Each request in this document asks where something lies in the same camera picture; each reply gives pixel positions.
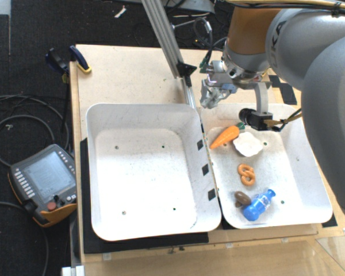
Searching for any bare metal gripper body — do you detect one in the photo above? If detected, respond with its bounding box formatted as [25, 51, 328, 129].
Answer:
[204, 60, 266, 95]

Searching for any orange carrot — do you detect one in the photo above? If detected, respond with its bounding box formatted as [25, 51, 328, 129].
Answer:
[209, 122, 246, 150]

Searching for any white irregular flat piece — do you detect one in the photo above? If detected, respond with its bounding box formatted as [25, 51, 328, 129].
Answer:
[232, 131, 264, 158]

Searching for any pale wood board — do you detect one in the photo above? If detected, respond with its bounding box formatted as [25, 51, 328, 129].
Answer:
[74, 44, 345, 266]

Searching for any orange pretzel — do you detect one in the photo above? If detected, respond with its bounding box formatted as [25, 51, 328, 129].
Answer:
[237, 163, 256, 187]

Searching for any white plastic tray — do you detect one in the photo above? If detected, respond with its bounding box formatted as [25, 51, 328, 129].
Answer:
[200, 103, 334, 230]
[85, 102, 223, 242]

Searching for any brown mushroom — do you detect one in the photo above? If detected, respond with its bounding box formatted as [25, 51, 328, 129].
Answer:
[233, 190, 252, 208]

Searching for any blue plastic bottle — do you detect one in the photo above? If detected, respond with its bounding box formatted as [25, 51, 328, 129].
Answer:
[241, 189, 277, 222]

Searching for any black cylinder on white bracket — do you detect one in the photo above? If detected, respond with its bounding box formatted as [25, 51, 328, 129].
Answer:
[238, 82, 274, 132]

